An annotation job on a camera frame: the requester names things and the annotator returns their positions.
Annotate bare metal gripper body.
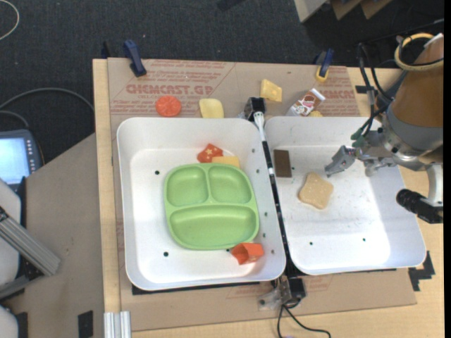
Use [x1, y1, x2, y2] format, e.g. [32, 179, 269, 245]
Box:
[356, 129, 445, 172]

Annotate tan bread slice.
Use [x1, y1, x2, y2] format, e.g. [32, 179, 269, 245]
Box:
[297, 171, 335, 211]

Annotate brown chocolate bar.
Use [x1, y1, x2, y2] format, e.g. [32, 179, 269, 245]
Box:
[273, 149, 293, 179]

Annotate white plastic tray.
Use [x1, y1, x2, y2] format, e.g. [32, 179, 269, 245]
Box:
[116, 116, 287, 292]
[264, 115, 428, 276]

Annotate thin black and white rod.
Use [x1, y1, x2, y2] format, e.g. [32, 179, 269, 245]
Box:
[253, 112, 292, 278]

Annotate yellow cheese wedge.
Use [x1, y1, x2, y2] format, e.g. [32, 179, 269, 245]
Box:
[259, 78, 283, 103]

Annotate yellow cheese slice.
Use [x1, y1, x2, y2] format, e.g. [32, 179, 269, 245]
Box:
[211, 155, 241, 170]

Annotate orange carton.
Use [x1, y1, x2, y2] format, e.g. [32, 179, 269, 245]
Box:
[230, 242, 265, 266]

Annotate red packet with yellow stars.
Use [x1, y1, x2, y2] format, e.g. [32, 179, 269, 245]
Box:
[196, 143, 224, 164]

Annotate pale yellow toy chip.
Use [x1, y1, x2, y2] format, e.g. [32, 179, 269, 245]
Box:
[198, 98, 225, 120]

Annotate green divided plate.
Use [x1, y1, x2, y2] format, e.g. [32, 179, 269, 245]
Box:
[163, 162, 261, 251]

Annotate brown cardboard board red print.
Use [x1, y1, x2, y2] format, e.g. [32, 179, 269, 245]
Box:
[106, 57, 419, 332]

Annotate orange fruit slice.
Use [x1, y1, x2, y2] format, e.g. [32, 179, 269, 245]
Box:
[154, 95, 183, 118]

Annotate black cylinder on white bracket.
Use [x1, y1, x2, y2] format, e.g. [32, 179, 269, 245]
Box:
[395, 163, 445, 224]

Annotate black block with thin wires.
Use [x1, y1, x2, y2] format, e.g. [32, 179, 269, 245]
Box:
[288, 276, 307, 300]
[246, 96, 266, 120]

